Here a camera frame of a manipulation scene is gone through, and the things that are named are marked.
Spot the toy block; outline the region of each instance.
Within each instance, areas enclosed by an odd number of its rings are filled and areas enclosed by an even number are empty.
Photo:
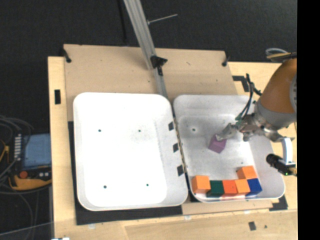
[[[209,176],[196,175],[192,179],[191,184],[192,191],[196,194],[205,194],[211,189]]]
[[[213,135],[213,137],[210,140],[208,149],[220,154],[225,149],[226,142],[227,142],[227,139],[218,141],[216,135]]]
[[[225,179],[222,181],[224,194],[222,197],[234,197],[238,191],[234,179]]]
[[[245,196],[250,193],[250,187],[246,179],[236,179],[234,182],[237,190],[237,196]]]
[[[258,175],[253,165],[244,166],[236,171],[239,179],[256,179]]]
[[[260,181],[258,178],[248,179],[248,185],[250,187],[250,193],[245,195],[246,197],[255,196],[262,191],[262,187],[260,185]]]
[[[219,198],[225,193],[222,180],[210,180],[210,188],[206,193],[208,198]]]

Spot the orange cube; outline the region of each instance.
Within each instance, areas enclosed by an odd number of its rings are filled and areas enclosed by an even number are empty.
[[[196,194],[205,194],[211,189],[209,176],[196,175],[191,184],[192,191]]]
[[[250,186],[246,179],[236,179],[235,185],[238,192],[237,196],[245,196],[246,194],[250,193]]]
[[[256,173],[255,168],[252,165],[244,166],[236,171],[236,174],[238,175],[239,179],[256,179],[258,178],[258,175]]]
[[[225,179],[222,181],[224,194],[222,197],[234,197],[238,191],[234,179]]]

